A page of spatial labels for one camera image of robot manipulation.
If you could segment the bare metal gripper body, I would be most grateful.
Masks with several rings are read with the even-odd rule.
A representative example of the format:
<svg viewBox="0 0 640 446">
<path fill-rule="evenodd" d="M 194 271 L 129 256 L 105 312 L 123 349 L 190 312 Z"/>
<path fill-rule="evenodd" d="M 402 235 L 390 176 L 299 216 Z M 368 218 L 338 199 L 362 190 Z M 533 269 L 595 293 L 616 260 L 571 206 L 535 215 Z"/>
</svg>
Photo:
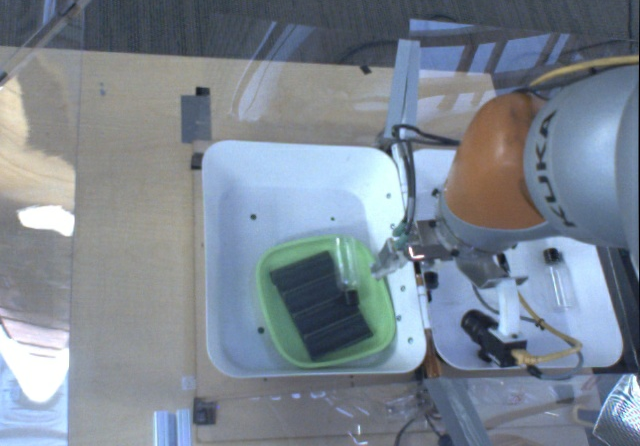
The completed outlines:
<svg viewBox="0 0 640 446">
<path fill-rule="evenodd" d="M 410 259 L 422 263 L 451 261 L 454 249 L 448 248 L 437 235 L 435 219 L 415 223 L 415 234 L 410 240 Z"/>
</svg>

